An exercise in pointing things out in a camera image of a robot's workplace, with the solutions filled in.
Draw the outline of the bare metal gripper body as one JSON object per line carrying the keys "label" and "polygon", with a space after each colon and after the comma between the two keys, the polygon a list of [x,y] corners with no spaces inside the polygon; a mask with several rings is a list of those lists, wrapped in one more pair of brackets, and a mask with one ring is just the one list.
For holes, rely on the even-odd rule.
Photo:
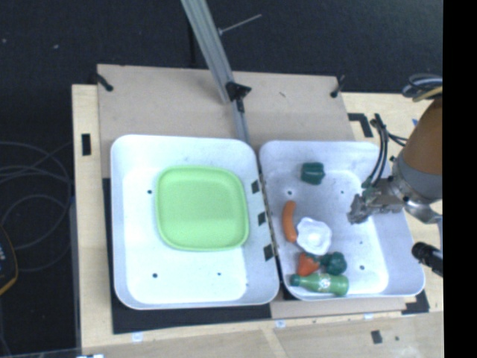
{"label": "bare metal gripper body", "polygon": [[369,214],[398,213],[405,202],[393,181],[379,180],[364,191],[364,204]]}

